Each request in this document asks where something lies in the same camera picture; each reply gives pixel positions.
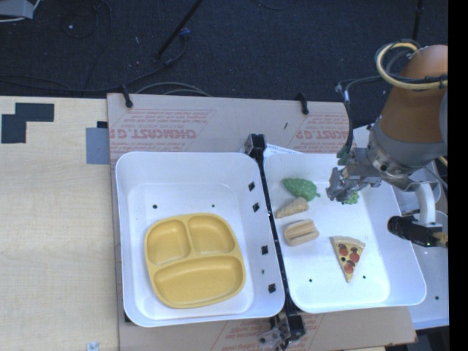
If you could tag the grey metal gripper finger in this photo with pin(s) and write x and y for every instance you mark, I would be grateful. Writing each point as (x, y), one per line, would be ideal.
(346, 190)
(334, 185)

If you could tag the black cylinder on white bracket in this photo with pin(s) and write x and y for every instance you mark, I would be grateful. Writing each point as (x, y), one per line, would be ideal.
(415, 229)

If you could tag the thin black and white rod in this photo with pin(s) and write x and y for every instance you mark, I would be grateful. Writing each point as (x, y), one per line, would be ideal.
(272, 225)

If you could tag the yellow divided plate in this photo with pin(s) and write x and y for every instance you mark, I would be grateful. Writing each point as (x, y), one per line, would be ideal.
(197, 276)

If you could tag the pizza slice with red pepperoni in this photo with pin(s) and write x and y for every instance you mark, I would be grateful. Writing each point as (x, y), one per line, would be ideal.
(347, 256)

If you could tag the small green grapes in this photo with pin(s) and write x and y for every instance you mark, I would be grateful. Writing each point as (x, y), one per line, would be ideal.
(352, 198)

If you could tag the tan hot dog bun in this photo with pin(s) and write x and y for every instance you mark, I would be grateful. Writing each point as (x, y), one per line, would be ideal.
(300, 232)

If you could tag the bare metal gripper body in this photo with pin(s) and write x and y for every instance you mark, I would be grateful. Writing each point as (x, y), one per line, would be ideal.
(365, 168)

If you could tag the brown cardboard board red print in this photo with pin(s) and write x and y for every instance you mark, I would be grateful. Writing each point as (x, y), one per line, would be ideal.
(226, 126)

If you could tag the white plastic tray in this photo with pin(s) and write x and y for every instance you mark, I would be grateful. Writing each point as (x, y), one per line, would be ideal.
(380, 262)
(190, 174)

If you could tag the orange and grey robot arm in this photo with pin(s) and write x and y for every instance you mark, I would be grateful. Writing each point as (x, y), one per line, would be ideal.
(413, 115)

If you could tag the yellow corn cob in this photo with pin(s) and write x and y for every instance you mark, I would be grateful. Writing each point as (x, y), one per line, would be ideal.
(294, 207)

